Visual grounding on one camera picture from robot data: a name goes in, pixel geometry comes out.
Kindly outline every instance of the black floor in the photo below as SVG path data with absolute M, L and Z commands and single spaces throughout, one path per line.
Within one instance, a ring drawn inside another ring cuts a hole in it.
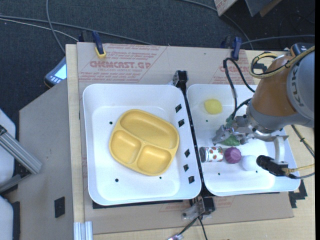
M 192 0 L 214 7 L 214 0 Z M 49 0 L 53 22 L 80 26 L 53 25 L 78 38 L 82 28 L 137 39 L 101 34 L 104 43 L 143 44 L 219 48 L 226 36 L 250 40 L 315 34 L 316 0 L 283 0 L 265 17 L 251 17 L 244 0 L 238 0 L 225 15 L 212 9 L 179 0 Z M 47 20 L 46 0 L 0 0 L 1 16 Z M 48 23 L 19 20 L 49 27 Z M 64 47 L 76 41 L 61 34 Z M 294 43 L 314 43 L 315 39 L 274 39 L 251 43 L 255 50 L 283 50 Z M 243 49 L 251 49 L 249 44 Z M 34 26 L 0 20 L 0 109 L 14 118 L 20 109 L 48 88 L 44 76 L 64 53 L 52 32 Z

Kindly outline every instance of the yellow ball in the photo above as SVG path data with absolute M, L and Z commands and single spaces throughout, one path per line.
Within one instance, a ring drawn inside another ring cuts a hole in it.
M 213 115 L 216 115 L 216 114 L 219 114 L 222 112 L 222 105 L 221 105 L 221 102 L 217 99 L 207 99 L 205 102 L 204 102 L 204 107 L 205 107 L 205 110 L 209 113 L 209 114 L 213 114 Z

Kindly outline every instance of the white egg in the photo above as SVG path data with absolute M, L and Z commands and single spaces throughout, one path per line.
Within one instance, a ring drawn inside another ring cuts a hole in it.
M 244 155 L 241 158 L 241 165 L 246 171 L 255 171 L 258 168 L 257 157 L 254 155 Z

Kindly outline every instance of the red and white can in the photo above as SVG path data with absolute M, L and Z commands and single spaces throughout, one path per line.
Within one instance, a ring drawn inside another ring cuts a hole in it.
M 199 154 L 202 163 L 221 162 L 224 158 L 224 151 L 220 146 L 202 146 Z

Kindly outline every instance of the yellow divided plate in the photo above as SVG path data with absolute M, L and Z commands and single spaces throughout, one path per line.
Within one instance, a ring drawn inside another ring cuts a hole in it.
M 139 109 L 122 114 L 109 141 L 116 161 L 149 176 L 160 175 L 169 168 L 178 146 L 179 134 L 171 123 Z

